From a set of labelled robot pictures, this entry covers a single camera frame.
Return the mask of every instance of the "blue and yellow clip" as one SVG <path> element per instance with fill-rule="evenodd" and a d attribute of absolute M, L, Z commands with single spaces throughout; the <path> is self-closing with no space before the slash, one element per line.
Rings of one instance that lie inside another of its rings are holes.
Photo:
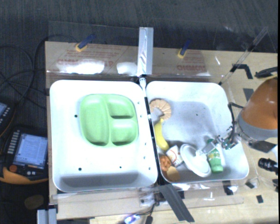
<path fill-rule="evenodd" d="M 92 42 L 96 36 L 94 34 L 89 35 L 83 41 L 76 45 L 76 51 L 81 52 L 87 48 L 87 44 Z"/>
<path fill-rule="evenodd" d="M 184 46 L 182 48 L 180 48 L 180 50 L 178 51 L 178 54 L 177 54 L 177 56 L 179 58 L 183 58 L 186 55 L 186 52 L 187 52 L 187 49 L 188 49 L 190 43 L 191 43 L 191 40 L 188 39 L 186 41 L 186 43 L 184 44 Z"/>

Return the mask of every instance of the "floor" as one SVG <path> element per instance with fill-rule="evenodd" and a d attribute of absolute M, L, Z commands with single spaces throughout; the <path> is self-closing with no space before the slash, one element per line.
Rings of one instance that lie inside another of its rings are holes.
<path fill-rule="evenodd" d="M 156 47 L 179 48 L 191 38 L 191 49 L 234 51 L 245 51 L 267 28 L 254 51 L 278 52 L 278 0 L 0 0 L 0 96 L 22 102 L 15 124 L 46 128 L 43 41 L 72 39 L 69 24 L 153 27 Z M 13 77 L 23 84 L 17 91 L 4 79 L 29 69 L 37 71 L 24 99 L 31 72 Z M 45 208 L 47 183 L 0 182 L 0 224 L 36 223 L 35 207 L 27 202 L 31 196 L 44 203 L 37 208 Z"/>

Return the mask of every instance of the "table surface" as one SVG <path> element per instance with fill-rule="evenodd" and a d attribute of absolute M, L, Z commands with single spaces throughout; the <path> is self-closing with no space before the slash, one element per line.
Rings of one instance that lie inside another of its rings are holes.
<path fill-rule="evenodd" d="M 46 42 L 46 67 L 48 67 L 62 54 L 68 47 L 65 42 Z M 154 63 L 159 59 L 157 54 L 163 54 L 161 59 L 172 60 L 176 54 L 175 49 L 154 49 Z M 199 51 L 203 62 L 219 65 L 219 71 L 216 75 L 227 74 L 231 69 L 232 63 L 242 55 L 242 52 L 230 51 Z M 278 65 L 278 54 L 276 53 L 254 53 L 252 52 L 246 59 L 247 64 L 254 75 L 263 69 L 276 67 Z M 51 84 L 59 79 L 78 79 L 77 76 L 65 76 L 60 73 L 47 72 L 46 86 L 50 88 Z M 248 79 L 245 70 L 239 69 L 222 84 L 229 101 L 238 105 L 245 105 L 247 102 L 244 89 L 256 90 L 263 81 Z M 50 130 L 50 106 L 48 105 L 48 137 L 49 137 L 49 166 L 51 167 L 51 130 Z M 270 139 L 272 143 L 277 144 L 277 139 Z M 226 196 L 207 192 L 206 196 L 210 198 L 195 197 L 195 192 L 187 194 L 185 192 L 184 202 L 189 208 L 195 223 L 209 224 L 227 224 L 227 223 L 278 223 L 279 222 L 279 196 L 272 185 L 272 179 L 278 176 L 269 171 L 257 167 L 260 158 L 270 158 L 276 160 L 274 154 L 262 153 L 260 151 L 248 148 L 244 145 L 244 151 L 249 161 L 250 173 L 248 180 L 253 181 L 255 188 L 249 188 L 247 185 L 238 186 L 235 195 Z M 57 189 L 52 182 L 52 173 L 49 168 L 49 195 L 51 203 L 58 203 L 57 219 L 75 219 L 89 218 L 91 224 L 117 224 L 124 220 L 129 213 L 146 212 L 149 207 L 142 207 L 137 197 L 137 192 L 133 190 L 123 190 L 115 193 L 97 193 L 92 192 L 87 195 L 71 195 L 67 198 L 64 196 L 58 201 Z M 263 202 L 258 201 L 257 197 L 261 196 Z M 178 223 L 178 219 L 168 204 L 156 206 L 152 213 L 154 224 L 173 224 Z M 145 217 L 141 218 L 135 224 L 145 223 Z"/>

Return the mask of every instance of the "green plate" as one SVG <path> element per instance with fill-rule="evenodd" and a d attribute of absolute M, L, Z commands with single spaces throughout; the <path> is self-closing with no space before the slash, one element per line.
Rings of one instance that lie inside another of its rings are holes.
<path fill-rule="evenodd" d="M 83 137 L 94 145 L 127 145 L 139 134 L 135 107 L 122 95 L 88 95 L 81 102 L 79 116 Z"/>

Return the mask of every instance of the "banana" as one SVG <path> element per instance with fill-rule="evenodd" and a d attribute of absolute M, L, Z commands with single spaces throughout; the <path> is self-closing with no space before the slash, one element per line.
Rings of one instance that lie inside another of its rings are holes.
<path fill-rule="evenodd" d="M 169 145 L 163 137 L 162 134 L 162 123 L 164 119 L 160 118 L 159 122 L 154 125 L 154 137 L 156 144 L 163 150 L 167 151 L 169 149 Z"/>

